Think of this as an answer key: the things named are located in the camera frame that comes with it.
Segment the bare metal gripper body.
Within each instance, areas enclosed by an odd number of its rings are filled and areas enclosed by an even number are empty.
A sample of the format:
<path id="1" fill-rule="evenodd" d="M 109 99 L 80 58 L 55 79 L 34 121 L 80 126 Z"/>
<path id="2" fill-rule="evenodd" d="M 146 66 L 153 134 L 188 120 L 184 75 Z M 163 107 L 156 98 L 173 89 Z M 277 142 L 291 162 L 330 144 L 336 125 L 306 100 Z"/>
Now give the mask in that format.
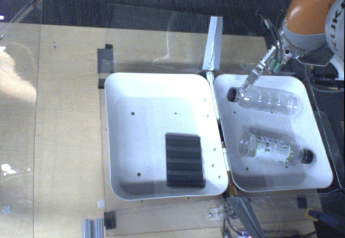
<path id="1" fill-rule="evenodd" d="M 259 71 L 281 71 L 292 57 L 289 48 L 272 46 L 257 64 Z"/>

